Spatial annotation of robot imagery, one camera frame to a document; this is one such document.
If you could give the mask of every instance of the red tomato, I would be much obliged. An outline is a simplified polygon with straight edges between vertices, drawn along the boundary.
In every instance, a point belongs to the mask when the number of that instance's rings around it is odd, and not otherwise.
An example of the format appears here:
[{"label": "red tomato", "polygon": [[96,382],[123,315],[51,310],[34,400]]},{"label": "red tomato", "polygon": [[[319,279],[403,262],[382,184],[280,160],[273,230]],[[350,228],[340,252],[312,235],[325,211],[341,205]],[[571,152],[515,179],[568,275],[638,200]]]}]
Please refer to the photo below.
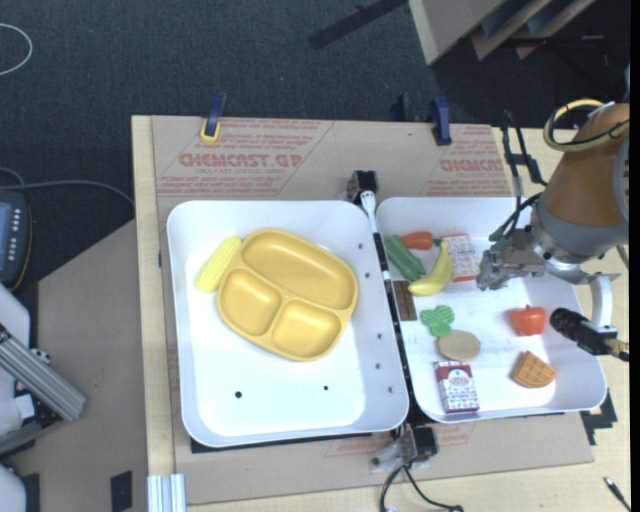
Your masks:
[{"label": "red tomato", "polygon": [[509,311],[509,320],[518,336],[532,336],[542,333],[547,314],[543,308],[527,306]]}]

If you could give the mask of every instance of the red box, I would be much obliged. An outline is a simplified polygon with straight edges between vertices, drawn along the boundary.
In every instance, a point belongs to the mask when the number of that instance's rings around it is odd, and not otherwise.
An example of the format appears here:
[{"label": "red box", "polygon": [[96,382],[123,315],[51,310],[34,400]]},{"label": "red box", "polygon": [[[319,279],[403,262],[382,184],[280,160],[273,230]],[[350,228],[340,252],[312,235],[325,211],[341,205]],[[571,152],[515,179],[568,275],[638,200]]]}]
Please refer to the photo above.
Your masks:
[{"label": "red box", "polygon": [[471,366],[458,361],[435,363],[436,378],[446,413],[472,412],[480,408]]}]

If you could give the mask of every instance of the toy banana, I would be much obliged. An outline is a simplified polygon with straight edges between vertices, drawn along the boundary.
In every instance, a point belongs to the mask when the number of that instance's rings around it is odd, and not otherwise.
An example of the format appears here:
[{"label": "toy banana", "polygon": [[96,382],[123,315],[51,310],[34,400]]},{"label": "toy banana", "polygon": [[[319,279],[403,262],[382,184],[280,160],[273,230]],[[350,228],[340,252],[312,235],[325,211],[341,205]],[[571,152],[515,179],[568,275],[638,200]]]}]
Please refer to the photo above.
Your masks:
[{"label": "toy banana", "polygon": [[195,285],[202,293],[212,293],[220,286],[222,276],[233,255],[242,245],[242,238],[230,236],[222,241],[209,257],[196,276]]},{"label": "toy banana", "polygon": [[433,270],[426,276],[409,285],[409,292],[417,297],[433,295],[442,290],[453,275],[453,262],[449,257],[449,243],[442,241],[440,254],[436,259]]}]

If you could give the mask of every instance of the table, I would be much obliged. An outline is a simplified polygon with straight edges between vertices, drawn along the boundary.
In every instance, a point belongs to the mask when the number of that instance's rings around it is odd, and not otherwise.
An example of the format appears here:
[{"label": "table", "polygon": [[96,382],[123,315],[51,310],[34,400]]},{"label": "table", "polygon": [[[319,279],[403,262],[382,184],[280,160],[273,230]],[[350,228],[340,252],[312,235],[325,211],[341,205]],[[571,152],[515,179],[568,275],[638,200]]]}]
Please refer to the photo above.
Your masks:
[{"label": "table", "polygon": [[[499,130],[494,130],[499,140]],[[540,130],[525,130],[529,152],[538,159],[543,174],[548,175],[560,158],[546,148]],[[158,266],[160,239],[154,176],[152,118],[132,118],[132,142],[136,192],[136,225],[140,282],[140,307],[144,362],[145,408],[147,421],[147,456],[150,475],[175,472],[172,422],[169,405],[166,332],[162,300],[162,276]],[[525,179],[525,193],[536,186]],[[614,281],[616,309],[613,325],[620,338],[628,340],[628,272],[624,271],[615,251],[586,270],[621,272]],[[585,311],[590,310],[589,291],[578,289]],[[610,476],[630,500],[630,402],[629,366],[610,357],[602,366],[611,390],[618,422],[611,430],[596,434],[593,447],[595,462],[570,467],[496,473],[484,476],[447,478],[423,485],[432,499],[445,503],[462,503],[467,511],[495,510],[615,510],[621,506],[606,488],[603,477]],[[287,510],[377,510],[379,487],[362,487],[295,496],[246,500],[233,503],[189,507],[208,511],[287,511]],[[428,510],[424,502],[406,483],[395,484],[387,496],[387,505],[400,510]]]}]

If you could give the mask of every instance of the yellow plate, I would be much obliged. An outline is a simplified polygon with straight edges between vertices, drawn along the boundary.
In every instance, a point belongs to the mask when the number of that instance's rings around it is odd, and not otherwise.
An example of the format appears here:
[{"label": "yellow plate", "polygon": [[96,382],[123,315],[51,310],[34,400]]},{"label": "yellow plate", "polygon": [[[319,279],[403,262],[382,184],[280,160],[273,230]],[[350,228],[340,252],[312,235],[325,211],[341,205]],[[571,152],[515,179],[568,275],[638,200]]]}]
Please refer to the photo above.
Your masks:
[{"label": "yellow plate", "polygon": [[312,361],[338,342],[357,298],[358,280],[344,260],[292,233],[261,229],[229,263],[217,306],[244,338]]}]

